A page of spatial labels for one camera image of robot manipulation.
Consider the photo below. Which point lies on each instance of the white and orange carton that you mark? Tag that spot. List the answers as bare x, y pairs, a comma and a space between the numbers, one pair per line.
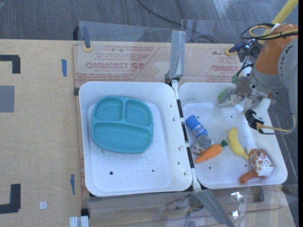
260, 162

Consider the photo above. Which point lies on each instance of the white plastic tray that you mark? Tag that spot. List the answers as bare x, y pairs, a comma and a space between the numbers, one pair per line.
132, 174
220, 171

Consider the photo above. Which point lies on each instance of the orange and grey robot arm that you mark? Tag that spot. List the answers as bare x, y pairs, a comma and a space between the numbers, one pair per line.
270, 55

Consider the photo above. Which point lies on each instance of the brown cardboard board red print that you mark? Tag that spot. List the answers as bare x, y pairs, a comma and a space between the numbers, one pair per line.
123, 63

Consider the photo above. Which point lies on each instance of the orange carrot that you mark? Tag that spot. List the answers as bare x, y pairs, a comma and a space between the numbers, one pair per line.
209, 152

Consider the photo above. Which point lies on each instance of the thin black and white rod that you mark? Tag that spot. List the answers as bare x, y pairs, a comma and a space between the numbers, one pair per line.
181, 117

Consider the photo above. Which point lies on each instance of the orange sausage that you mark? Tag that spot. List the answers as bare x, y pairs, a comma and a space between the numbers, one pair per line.
246, 177

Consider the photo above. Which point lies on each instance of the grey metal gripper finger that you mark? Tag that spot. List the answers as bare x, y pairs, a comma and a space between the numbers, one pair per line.
238, 100
225, 102

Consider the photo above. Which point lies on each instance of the blue divided plate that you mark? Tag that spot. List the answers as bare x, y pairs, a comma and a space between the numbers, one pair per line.
120, 136

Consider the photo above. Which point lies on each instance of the small silver can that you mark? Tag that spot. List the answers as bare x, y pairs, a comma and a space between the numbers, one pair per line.
201, 143

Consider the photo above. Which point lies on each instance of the black cylinder on white bracket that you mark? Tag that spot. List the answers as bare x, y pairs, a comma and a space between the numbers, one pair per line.
253, 119

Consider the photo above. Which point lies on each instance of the blue plastic bottle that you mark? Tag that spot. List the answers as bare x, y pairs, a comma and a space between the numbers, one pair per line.
194, 125

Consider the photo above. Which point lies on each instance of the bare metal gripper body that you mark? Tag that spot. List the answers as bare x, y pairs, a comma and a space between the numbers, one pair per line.
246, 86

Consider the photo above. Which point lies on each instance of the yellow banana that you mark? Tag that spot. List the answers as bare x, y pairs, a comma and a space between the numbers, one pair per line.
234, 143

